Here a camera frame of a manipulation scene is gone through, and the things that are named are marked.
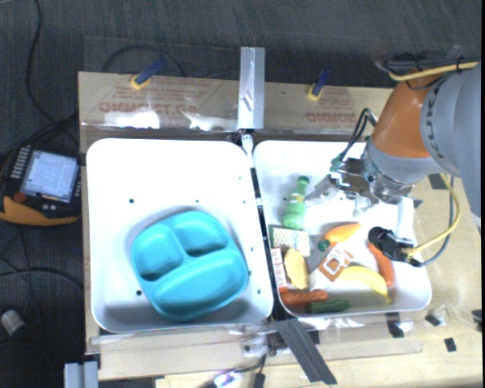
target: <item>blue clamp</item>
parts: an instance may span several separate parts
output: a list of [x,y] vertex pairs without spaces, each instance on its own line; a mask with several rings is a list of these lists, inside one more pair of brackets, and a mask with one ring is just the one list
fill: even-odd
[[151,82],[151,76],[159,74],[160,70],[166,65],[165,61],[157,60],[151,66],[145,68],[139,74],[131,78],[131,86],[139,91],[141,88],[149,85]]
[[330,74],[331,74],[330,67],[326,67],[324,70],[320,72],[318,79],[316,80],[314,85],[309,89],[309,93],[307,94],[309,99],[318,100],[320,98],[320,95],[322,94],[323,85],[325,85],[325,81],[327,80]]

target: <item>robotic arm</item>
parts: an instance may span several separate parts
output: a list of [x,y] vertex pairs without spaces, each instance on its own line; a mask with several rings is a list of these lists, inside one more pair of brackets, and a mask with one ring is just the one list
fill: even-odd
[[397,204],[425,176],[455,175],[481,234],[481,62],[418,75],[394,88],[361,158],[333,162],[329,184],[370,205]]

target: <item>yellow banana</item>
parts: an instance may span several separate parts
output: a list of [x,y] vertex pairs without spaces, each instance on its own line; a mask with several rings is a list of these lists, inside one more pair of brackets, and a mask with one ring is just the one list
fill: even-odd
[[364,266],[348,266],[338,276],[341,280],[358,280],[368,285],[374,292],[381,294],[386,304],[392,302],[384,278],[374,270]]

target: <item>green bottle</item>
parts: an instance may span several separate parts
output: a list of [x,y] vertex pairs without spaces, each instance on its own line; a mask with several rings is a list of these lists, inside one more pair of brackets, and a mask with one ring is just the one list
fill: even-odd
[[304,226],[307,186],[309,186],[309,179],[304,175],[300,175],[297,179],[297,187],[291,193],[289,203],[282,217],[282,225],[286,229],[301,230]]

